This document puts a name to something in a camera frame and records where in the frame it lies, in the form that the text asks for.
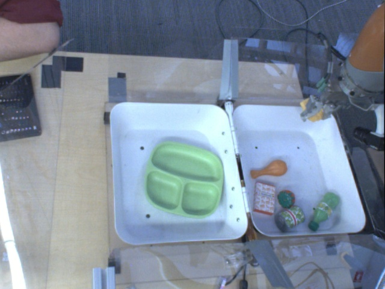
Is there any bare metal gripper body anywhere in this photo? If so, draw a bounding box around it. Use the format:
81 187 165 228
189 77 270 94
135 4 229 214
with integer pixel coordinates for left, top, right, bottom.
323 76 377 111

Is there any yellow cheese wedge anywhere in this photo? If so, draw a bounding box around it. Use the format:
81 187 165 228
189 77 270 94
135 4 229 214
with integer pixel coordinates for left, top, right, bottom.
300 98 332 123

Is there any white plastic tray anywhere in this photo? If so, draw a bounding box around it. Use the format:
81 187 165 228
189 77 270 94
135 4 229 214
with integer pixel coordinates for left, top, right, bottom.
109 102 249 246
232 104 367 238

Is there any orange chicken drumstick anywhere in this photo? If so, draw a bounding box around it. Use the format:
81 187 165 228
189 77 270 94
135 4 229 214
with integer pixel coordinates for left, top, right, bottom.
250 159 288 180

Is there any green and red round toy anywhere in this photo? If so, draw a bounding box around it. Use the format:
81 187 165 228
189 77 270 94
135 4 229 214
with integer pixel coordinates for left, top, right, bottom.
277 190 296 209

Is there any green plastic bottle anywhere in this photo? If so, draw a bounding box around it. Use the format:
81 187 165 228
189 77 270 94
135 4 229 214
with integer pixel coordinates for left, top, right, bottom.
307 191 342 232

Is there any orange and white carton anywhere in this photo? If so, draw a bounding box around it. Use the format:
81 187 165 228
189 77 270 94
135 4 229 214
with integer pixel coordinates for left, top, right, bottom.
253 181 277 216

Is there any green and white can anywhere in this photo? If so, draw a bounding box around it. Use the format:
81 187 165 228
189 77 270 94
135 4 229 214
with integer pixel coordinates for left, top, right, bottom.
274 205 306 233

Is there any green divided plate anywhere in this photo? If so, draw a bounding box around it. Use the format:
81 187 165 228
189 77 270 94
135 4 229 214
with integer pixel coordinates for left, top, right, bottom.
144 140 225 220

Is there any black keyboard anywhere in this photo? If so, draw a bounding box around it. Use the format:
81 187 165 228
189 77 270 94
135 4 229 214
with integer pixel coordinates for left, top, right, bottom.
0 73 42 143

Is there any black cylinder on white bracket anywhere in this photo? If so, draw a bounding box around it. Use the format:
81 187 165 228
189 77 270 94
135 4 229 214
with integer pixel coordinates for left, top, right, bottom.
353 104 385 152

